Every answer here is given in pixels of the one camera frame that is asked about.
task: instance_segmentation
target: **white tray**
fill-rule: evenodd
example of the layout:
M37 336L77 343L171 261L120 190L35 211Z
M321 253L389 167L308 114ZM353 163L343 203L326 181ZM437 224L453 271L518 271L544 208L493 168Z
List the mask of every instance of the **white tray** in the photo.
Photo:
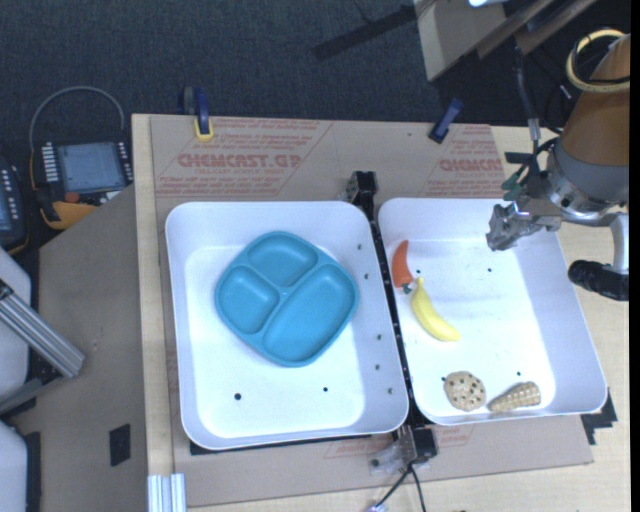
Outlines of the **white tray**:
M462 335L457 342L432 338L418 324L410 295L396 289L416 403L442 425L596 411L607 388L558 238L540 232L492 252L485 234L497 202L400 198L380 208L389 262L409 240L413 276L424 277L434 307ZM443 378L459 370L483 381L488 401L534 381L542 403L500 414L460 411L443 390Z
M355 279L358 309L339 338L300 368L269 362L237 338L214 305L218 279L254 239L287 231ZM408 398L369 223L322 202L197 202L166 222L182 423L211 450L390 432Z

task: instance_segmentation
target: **banana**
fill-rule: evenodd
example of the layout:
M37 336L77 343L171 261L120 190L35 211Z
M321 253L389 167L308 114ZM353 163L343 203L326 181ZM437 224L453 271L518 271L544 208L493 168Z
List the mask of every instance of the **banana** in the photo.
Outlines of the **banana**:
M411 297L411 309L418 322L434 338L440 341L458 341L458 330L442 318L431 304L431 299L424 289L424 278L416 279L416 290Z

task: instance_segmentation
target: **yellow cable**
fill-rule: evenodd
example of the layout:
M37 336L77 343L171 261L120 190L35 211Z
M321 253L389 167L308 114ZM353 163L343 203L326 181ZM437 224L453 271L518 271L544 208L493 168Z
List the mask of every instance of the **yellow cable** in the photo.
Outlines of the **yellow cable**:
M591 84L578 78L578 76L575 73L575 70L573 69L574 53L577 56L584 49L585 46L595 41L596 39L600 39L601 37L616 37L619 39L624 35L625 34L623 32L620 32L619 30L602 29L602 30L596 30L595 32L592 32L588 36L583 37L578 42L577 47L569 54L569 57L567 57L566 71L567 71L567 77L569 78L571 83L575 85L578 89L582 91L587 91L587 92L612 93L612 92L619 92L619 91L624 91L626 89L629 89L631 87L631 80L627 80L625 82L616 83L616 84Z

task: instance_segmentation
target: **orange object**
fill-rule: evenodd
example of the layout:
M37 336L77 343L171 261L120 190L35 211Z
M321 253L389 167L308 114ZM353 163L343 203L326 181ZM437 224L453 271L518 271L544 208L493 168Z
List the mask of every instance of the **orange object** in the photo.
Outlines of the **orange object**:
M391 278L396 288L404 288L413 282L413 275L407 265L407 251L409 240L403 240L396 249L391 261Z

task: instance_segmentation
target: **electronic device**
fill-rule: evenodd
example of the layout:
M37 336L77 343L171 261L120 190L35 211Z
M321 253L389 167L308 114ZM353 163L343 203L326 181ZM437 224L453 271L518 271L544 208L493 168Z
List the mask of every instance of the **electronic device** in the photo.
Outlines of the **electronic device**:
M133 182L124 141L42 144L33 157L33 179L45 222L66 229Z
M17 252L27 241L26 213L16 168L0 155L0 246Z
M584 78L579 75L577 57L601 38L614 42L591 77ZM563 221L609 227L613 262L579 260L569 267L568 276L586 290L623 301L629 300L630 69L630 34L603 29L576 43L566 71L582 91L580 99L557 139L538 145L536 130L531 130L534 150L503 183L504 200L511 203L495 205L487 233L491 249L505 250L543 228L556 231ZM531 106L527 110L531 128L537 116ZM543 151L549 153L545 170L537 163Z

